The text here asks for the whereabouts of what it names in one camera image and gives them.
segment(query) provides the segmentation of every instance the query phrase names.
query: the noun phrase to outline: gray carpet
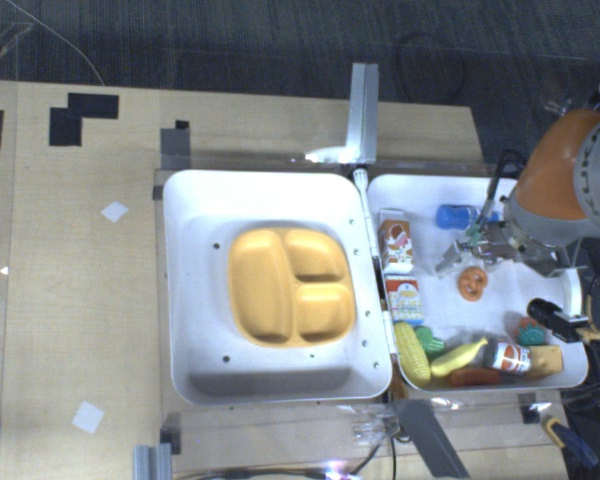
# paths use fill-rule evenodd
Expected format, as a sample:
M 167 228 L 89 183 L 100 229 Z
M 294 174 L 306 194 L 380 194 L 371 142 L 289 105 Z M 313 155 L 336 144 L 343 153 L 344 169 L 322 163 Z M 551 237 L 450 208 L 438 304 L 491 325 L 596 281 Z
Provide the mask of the gray carpet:
M 600 79 L 600 0 L 15 1 L 108 85 L 347 98 L 351 63 L 377 62 L 383 101 L 471 106 L 490 162 L 551 123 L 544 85 L 579 103 Z M 10 21 L 29 20 L 0 0 Z M 97 83 L 39 26 L 20 53 L 21 80 Z

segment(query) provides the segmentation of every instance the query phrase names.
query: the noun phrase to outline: white labeled can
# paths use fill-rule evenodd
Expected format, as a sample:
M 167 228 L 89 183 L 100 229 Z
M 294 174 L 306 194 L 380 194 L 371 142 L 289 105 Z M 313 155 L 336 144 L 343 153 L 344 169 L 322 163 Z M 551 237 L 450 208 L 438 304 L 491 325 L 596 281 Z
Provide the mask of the white labeled can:
M 506 341 L 489 340 L 484 351 L 484 365 L 522 375 L 531 369 L 531 349 Z

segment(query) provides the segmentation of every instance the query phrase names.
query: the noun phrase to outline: white paper square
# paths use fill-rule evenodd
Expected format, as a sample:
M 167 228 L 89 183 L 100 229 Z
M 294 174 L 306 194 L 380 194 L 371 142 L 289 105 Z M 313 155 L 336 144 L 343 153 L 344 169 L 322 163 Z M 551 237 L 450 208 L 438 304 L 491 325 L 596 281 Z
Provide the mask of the white paper square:
M 109 206 L 107 206 L 104 210 L 102 210 L 101 213 L 107 219 L 109 219 L 111 222 L 115 223 L 115 222 L 118 222 L 118 220 L 120 220 L 120 217 L 122 217 L 128 211 L 129 211 L 129 208 L 127 208 L 125 205 L 123 205 L 122 203 L 119 203 L 118 201 L 114 201 Z
M 73 418 L 72 423 L 79 429 L 94 434 L 102 421 L 104 412 L 86 400 L 80 405 L 80 409 Z

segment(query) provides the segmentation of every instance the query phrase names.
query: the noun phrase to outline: yellow plate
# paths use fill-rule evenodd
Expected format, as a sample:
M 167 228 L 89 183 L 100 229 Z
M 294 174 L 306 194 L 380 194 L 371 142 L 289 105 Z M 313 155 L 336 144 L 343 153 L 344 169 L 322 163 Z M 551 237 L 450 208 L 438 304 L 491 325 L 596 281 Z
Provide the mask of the yellow plate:
M 308 229 L 261 228 L 229 251 L 235 322 L 265 347 L 308 347 L 344 337 L 356 318 L 349 265 L 331 237 Z

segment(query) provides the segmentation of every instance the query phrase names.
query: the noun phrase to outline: wooden table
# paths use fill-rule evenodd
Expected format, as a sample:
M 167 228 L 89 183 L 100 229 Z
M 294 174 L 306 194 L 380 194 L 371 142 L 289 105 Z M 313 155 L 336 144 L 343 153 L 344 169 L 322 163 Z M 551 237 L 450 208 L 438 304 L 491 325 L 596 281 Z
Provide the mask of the wooden table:
M 66 107 L 69 92 L 119 95 L 119 117 L 84 119 L 82 147 L 50 147 L 49 109 Z M 3 182 L 15 176 L 0 480 L 131 478 L 134 446 L 155 445 L 161 425 L 152 200 L 160 128 L 189 121 L 199 151 L 297 158 L 344 144 L 348 103 L 0 82 L 0 108 L 17 136 L 15 151 L 0 155 Z M 378 136 L 379 156 L 482 162 L 466 108 L 381 103 Z M 116 201 L 129 211 L 113 223 L 100 212 Z M 104 411 L 94 434 L 72 425 L 83 401 Z M 447 428 L 473 478 L 565 476 L 538 425 L 477 417 L 455 434 Z M 398 451 L 399 478 L 429 477 L 413 445 Z M 386 455 L 365 478 L 390 478 Z

